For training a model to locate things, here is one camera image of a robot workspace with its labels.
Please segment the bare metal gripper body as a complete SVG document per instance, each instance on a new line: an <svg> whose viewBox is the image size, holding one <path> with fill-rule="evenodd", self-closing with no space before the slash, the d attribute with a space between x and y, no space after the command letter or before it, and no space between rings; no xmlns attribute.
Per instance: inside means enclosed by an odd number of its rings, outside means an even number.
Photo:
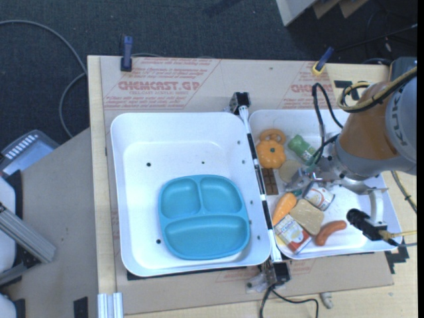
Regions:
<svg viewBox="0 0 424 318"><path fill-rule="evenodd" d="M307 168L307 177L321 186L330 186L341 185L346 174L340 169L335 158L320 156Z"/></svg>

